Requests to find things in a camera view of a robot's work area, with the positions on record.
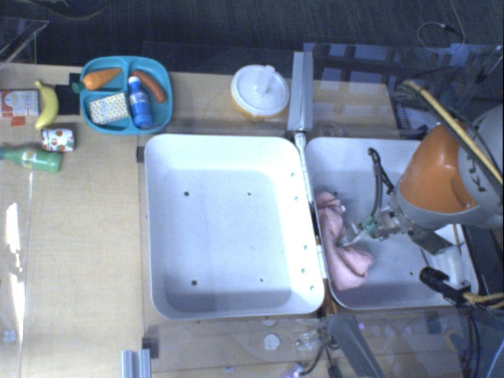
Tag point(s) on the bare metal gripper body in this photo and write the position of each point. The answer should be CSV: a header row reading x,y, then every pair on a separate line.
x,y
390,223

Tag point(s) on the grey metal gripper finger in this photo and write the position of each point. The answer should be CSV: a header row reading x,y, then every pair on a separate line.
x,y
348,219
354,238

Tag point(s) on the pink cloth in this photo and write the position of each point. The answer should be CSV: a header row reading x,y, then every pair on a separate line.
x,y
346,266

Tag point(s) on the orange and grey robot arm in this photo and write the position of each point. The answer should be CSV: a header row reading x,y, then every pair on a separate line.
x,y
433,171

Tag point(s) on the white plastic tray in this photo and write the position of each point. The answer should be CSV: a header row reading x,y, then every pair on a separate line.
x,y
346,167
232,227

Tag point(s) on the white lidded yellow container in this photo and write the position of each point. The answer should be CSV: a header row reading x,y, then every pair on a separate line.
x,y
260,91

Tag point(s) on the pale wood board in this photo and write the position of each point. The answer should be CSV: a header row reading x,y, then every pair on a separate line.
x,y
197,104

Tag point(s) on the blue divided plate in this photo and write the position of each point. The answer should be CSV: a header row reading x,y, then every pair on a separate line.
x,y
159,118

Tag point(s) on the blue bottle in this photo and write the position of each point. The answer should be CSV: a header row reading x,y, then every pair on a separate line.
x,y
139,106

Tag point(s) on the brown sausage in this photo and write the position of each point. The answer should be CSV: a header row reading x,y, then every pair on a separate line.
x,y
151,85

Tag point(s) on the yellow patterned carton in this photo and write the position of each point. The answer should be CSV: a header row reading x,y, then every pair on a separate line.
x,y
109,108

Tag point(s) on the orange carrot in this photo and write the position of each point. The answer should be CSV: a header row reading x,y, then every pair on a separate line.
x,y
100,78

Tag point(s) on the white can with orange print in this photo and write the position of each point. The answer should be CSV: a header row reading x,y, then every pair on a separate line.
x,y
58,139

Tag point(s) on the green bottle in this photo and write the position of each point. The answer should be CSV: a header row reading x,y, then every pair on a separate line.
x,y
39,160

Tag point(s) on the yellow banana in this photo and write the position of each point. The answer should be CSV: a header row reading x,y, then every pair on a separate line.
x,y
49,104

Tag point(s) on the red and white carton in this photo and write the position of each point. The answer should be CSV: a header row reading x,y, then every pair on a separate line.
x,y
17,103

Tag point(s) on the black cylinder on white bracket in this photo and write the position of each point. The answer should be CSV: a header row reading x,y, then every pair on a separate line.
x,y
441,280

